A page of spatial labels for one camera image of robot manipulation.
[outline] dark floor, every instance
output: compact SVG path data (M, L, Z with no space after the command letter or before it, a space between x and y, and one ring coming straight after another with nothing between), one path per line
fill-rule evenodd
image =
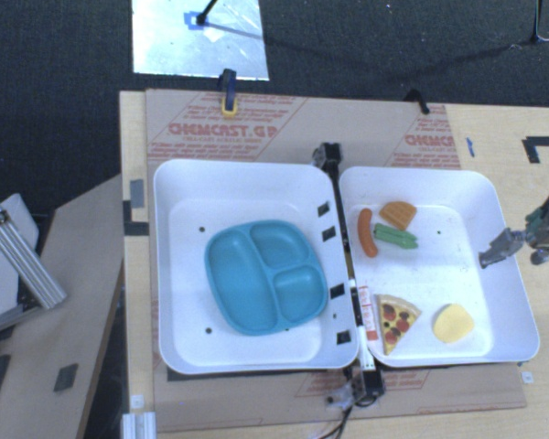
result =
M416 88L428 102L549 106L535 0L259 1L271 80L240 91L401 100ZM47 213L117 175L119 91L215 89L133 74L131 41L131 0L0 0L0 199L19 192ZM119 411L119 339L116 328L96 400L112 405L102 430Z

